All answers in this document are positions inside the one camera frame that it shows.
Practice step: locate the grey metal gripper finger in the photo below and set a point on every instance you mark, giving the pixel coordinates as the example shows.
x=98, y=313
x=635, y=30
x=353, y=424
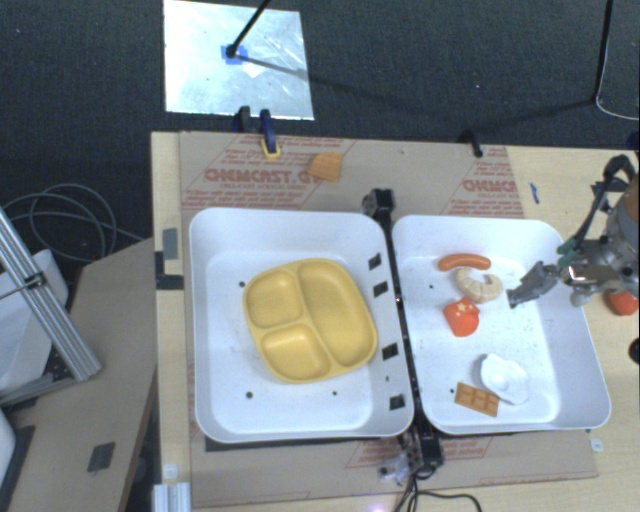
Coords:
x=525, y=295
x=537, y=272

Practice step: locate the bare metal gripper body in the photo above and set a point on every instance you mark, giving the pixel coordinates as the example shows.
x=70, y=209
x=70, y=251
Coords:
x=595, y=272

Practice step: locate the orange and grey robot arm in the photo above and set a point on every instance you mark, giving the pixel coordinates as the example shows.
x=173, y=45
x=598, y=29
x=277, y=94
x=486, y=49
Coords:
x=631, y=200

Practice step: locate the beige toy croissant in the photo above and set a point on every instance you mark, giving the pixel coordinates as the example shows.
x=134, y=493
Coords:
x=482, y=290

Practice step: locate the orange toy sausage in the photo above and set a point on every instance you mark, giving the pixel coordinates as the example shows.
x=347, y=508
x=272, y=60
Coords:
x=464, y=262

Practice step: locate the white toy fried egg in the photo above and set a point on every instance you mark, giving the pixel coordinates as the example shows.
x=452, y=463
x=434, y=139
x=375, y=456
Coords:
x=505, y=380

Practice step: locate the white plastic tray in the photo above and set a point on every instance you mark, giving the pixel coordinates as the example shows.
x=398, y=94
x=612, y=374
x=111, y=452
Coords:
x=565, y=380
x=225, y=390

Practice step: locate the orange toy waffle biscuit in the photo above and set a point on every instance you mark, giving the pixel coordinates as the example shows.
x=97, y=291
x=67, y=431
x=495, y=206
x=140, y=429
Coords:
x=476, y=399

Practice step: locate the thin black rod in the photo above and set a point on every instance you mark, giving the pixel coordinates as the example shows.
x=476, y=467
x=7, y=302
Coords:
x=400, y=310

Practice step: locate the brown cardboard board, red print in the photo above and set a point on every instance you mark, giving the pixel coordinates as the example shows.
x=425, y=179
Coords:
x=425, y=170

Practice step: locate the yellow divided plate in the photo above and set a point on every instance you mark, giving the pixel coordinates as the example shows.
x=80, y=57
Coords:
x=310, y=320

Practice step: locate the orange toy bread slice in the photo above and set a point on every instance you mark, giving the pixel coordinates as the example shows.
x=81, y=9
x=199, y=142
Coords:
x=326, y=167

